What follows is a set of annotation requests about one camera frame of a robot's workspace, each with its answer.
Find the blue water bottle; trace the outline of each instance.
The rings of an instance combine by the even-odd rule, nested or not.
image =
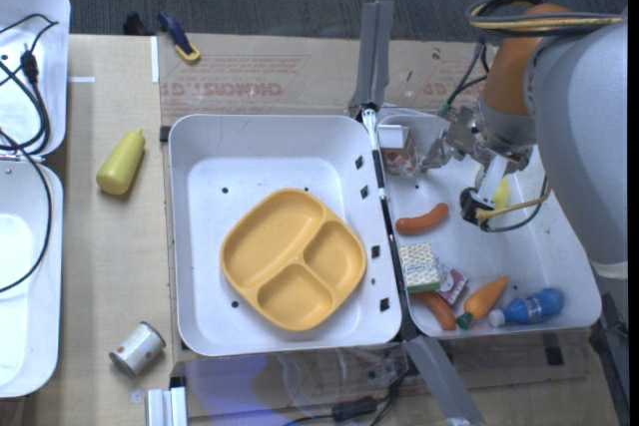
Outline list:
[[[540,323],[548,316],[558,314],[563,307],[563,295],[554,287],[545,287],[536,293],[530,293],[512,300],[503,309],[493,309],[488,314],[492,326],[501,326],[506,322],[519,324]]]

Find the table surface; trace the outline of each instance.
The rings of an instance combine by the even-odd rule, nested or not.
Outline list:
[[[47,163],[65,188],[60,352],[51,380],[25,400],[27,425],[144,424],[146,390],[169,386],[180,339],[171,293],[165,148],[159,138],[161,87],[153,79],[151,39],[70,37],[67,135]],[[78,77],[90,80],[74,80]],[[147,143],[130,192],[123,198],[101,193],[98,169],[123,134],[138,128]],[[167,348],[130,379],[109,360],[109,352],[141,320],[163,334]],[[584,364],[579,378],[492,387],[484,382],[472,389],[487,423],[616,423],[600,360],[587,343],[579,349]],[[194,417],[191,422],[234,421]],[[448,424],[429,395],[402,398],[386,421]],[[237,422],[243,423],[246,418]]]

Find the yellow plate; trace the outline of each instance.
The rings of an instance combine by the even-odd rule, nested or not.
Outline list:
[[[323,202],[281,189],[229,231],[220,254],[227,280],[286,330],[308,330],[333,314],[366,268],[363,245]]]

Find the white bottle cap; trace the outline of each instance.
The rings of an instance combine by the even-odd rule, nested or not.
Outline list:
[[[506,317],[501,312],[501,309],[494,309],[488,313],[488,323],[492,326],[501,326],[505,324]]]

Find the carrot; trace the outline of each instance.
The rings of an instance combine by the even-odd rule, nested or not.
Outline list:
[[[399,218],[395,223],[395,228],[401,234],[419,234],[438,225],[447,215],[448,205],[446,203],[438,203],[430,212],[422,216]]]
[[[457,324],[467,329],[473,319],[478,319],[490,311],[508,285],[508,275],[501,275],[479,289],[476,289],[463,304],[463,314],[457,317]]]
[[[430,312],[432,312],[435,318],[437,318],[437,321],[439,321],[439,325],[443,330],[455,329],[455,316],[452,314],[446,301],[435,291],[422,291],[420,293],[413,293],[413,295],[426,304]]]

